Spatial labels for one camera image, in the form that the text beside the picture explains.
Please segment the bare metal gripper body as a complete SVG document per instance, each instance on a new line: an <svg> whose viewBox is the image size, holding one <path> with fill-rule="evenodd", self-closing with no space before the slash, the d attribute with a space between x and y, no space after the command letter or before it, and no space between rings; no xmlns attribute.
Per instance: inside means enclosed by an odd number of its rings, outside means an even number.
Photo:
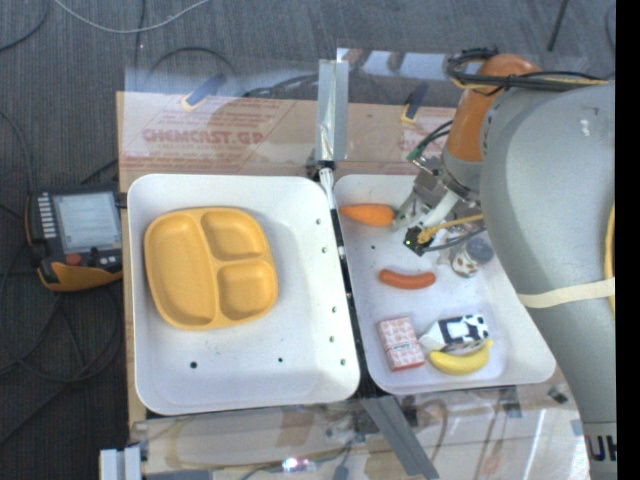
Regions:
<svg viewBox="0 0 640 480"><path fill-rule="evenodd" d="M448 192L462 201L474 199L474 191L457 181L444 167L419 168L413 184L413 194L423 207L434 208Z"/></svg>

